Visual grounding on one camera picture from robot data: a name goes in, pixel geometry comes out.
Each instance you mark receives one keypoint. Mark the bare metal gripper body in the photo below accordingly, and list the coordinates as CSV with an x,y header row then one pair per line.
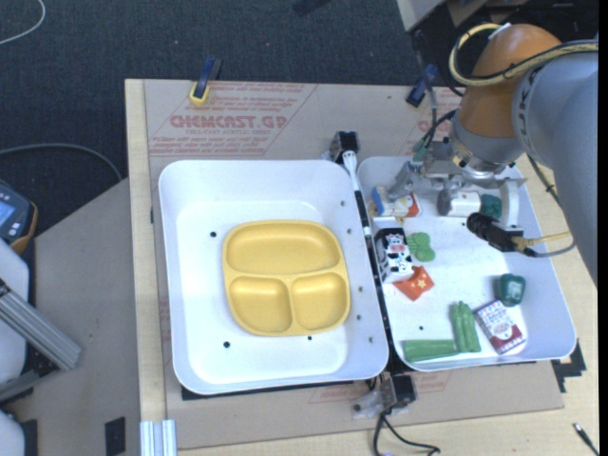
x,y
446,162

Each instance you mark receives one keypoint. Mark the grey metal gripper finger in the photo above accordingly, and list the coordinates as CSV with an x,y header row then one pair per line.
x,y
445,200
404,181

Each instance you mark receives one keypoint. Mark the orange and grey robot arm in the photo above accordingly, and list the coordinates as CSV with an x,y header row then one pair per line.
x,y
560,112

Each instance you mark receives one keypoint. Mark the white box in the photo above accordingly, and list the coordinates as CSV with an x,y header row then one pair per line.
x,y
468,204

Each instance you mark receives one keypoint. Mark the red and white packet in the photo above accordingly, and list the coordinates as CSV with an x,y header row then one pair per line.
x,y
409,206

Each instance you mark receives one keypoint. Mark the blue and white carton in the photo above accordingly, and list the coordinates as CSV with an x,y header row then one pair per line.
x,y
380,201

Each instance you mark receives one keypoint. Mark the dark green broccoli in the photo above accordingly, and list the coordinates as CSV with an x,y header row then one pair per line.
x,y
492,205

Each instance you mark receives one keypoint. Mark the thin black and white rod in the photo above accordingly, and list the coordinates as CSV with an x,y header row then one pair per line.
x,y
364,207

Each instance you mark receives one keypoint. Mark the light green leafy vegetable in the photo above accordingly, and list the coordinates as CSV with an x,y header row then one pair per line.
x,y
420,247

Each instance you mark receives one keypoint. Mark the white plastic tray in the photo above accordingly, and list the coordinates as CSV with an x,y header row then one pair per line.
x,y
199,278
475,264

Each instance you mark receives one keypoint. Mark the black and white cow carton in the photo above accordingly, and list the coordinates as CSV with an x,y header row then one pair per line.
x,y
393,254

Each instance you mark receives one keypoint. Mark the red packet with yellow stars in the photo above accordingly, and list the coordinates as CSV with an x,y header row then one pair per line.
x,y
414,284

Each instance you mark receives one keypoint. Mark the brown cardboard board red print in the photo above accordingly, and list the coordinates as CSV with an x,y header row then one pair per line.
x,y
285,112

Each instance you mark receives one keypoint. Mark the red and white carton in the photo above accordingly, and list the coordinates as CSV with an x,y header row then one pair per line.
x,y
501,327

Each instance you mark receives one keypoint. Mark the green celery stalk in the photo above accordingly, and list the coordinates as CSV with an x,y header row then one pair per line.
x,y
430,349

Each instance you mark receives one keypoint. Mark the yellow divided plate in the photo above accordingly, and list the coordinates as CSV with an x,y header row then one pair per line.
x,y
285,278

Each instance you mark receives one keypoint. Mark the black cylinder on white bracket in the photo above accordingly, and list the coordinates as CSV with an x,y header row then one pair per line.
x,y
494,232

